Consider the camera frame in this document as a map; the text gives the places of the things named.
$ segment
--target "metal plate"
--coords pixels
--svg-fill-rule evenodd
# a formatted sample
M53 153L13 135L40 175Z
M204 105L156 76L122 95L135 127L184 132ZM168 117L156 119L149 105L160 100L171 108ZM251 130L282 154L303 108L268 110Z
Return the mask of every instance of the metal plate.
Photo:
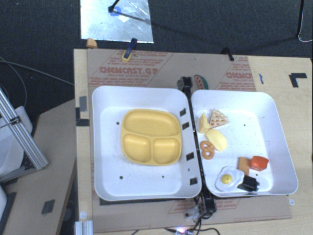
M81 0L81 38L153 43L148 0L120 0L114 11L108 7L115 0Z

